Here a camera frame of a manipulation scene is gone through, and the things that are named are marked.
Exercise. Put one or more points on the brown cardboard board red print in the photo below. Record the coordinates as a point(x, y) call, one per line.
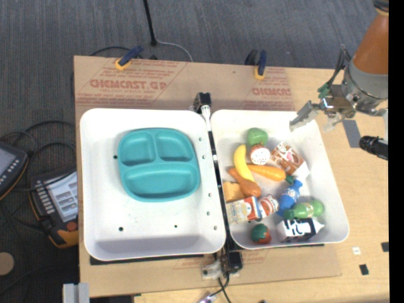
point(135, 84)

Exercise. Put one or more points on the teal divided plate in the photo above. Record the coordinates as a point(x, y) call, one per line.
point(158, 169)

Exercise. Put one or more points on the red and white sausage slice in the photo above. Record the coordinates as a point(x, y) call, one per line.
point(260, 155)

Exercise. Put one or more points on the green bottle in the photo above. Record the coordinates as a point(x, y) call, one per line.
point(304, 210)

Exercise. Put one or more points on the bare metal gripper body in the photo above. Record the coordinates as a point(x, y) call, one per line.
point(339, 101)

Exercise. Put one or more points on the thin black and white rod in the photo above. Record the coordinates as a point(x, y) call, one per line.
point(215, 156)

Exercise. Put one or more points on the yellow banana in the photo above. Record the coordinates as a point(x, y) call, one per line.
point(241, 161)

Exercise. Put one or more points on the orange carrot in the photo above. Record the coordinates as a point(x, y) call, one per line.
point(268, 172)

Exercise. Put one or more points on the orange and white carton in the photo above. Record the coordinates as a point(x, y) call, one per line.
point(241, 210)

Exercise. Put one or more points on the red and green strawberry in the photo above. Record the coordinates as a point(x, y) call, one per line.
point(261, 234)

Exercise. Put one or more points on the black and white carton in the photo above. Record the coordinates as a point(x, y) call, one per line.
point(298, 229)

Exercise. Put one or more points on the red and white can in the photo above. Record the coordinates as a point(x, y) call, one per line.
point(269, 205)

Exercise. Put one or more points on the brown chicken drumstick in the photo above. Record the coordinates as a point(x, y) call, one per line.
point(249, 186)

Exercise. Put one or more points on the black cylinder on white bracket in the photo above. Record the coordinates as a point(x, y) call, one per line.
point(374, 145)

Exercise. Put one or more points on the blue bottle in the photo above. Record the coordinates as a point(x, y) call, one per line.
point(288, 197)

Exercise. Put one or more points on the brown and white carton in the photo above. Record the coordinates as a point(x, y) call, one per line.
point(288, 158)

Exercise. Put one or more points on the white plastic tray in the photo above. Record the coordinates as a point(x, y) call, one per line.
point(328, 200)
point(151, 229)

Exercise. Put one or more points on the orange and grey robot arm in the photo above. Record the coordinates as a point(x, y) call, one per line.
point(374, 43)

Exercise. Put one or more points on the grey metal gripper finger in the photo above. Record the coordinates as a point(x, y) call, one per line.
point(301, 123)
point(305, 107)

